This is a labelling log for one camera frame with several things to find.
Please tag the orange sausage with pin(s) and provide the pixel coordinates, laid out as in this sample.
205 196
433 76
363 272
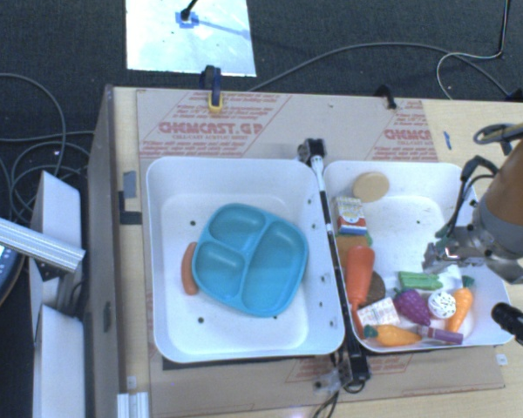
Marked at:
187 272

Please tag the orange bottle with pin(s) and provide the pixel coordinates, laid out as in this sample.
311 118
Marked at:
359 272

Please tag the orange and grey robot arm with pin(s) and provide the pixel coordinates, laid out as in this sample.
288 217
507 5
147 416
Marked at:
507 185

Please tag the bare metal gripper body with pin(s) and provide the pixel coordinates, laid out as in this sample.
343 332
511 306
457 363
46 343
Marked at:
484 257

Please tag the orange carrot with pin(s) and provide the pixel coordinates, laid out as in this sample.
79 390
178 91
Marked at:
461 305

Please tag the blue divided plate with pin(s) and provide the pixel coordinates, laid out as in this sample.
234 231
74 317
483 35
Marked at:
261 259

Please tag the tan round biscuit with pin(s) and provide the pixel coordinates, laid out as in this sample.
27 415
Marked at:
370 186

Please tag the brown cardboard board red print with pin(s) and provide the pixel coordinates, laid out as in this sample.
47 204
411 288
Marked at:
253 124

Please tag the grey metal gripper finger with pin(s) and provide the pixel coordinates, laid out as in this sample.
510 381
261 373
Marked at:
431 257
449 260

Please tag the purple grapes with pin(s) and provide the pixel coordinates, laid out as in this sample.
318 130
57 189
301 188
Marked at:
412 306

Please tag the purple and pink tube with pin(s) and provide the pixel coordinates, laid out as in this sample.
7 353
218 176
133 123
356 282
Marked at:
442 335

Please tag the green vegetable bundle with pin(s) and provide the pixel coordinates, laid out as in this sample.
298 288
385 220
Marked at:
418 280

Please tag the white and red packet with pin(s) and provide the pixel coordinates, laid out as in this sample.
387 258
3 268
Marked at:
379 312

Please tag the black cylinder on white bracket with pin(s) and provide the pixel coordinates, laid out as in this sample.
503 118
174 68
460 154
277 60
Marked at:
512 318

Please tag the yellow-orange carrot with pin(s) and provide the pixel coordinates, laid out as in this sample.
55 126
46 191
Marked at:
396 335

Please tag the white plastic tray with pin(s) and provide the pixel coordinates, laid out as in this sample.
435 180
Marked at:
409 220
178 320

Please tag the brown round biscuit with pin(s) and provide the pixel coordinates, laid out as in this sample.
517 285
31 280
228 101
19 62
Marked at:
378 287

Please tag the tan bread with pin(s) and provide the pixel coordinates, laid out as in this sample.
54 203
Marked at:
343 246

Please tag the white dotted cupcake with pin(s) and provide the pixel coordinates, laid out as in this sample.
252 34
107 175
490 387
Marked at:
441 305

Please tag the red and white carton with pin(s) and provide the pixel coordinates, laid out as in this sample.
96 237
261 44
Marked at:
349 216

